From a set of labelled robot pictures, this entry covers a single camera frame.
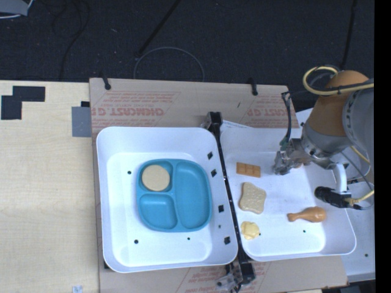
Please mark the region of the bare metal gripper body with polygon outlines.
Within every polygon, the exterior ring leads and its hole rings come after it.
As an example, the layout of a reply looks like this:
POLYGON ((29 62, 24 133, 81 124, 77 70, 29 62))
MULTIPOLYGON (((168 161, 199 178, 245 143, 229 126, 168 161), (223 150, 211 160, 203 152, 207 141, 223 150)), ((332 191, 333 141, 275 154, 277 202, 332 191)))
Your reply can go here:
POLYGON ((334 166, 331 159, 333 154, 329 151, 329 145, 328 141, 312 140, 309 137, 291 139, 285 150, 277 152, 276 161, 282 161, 283 165, 285 162, 292 162, 293 168, 311 163, 322 168, 332 168, 334 166))

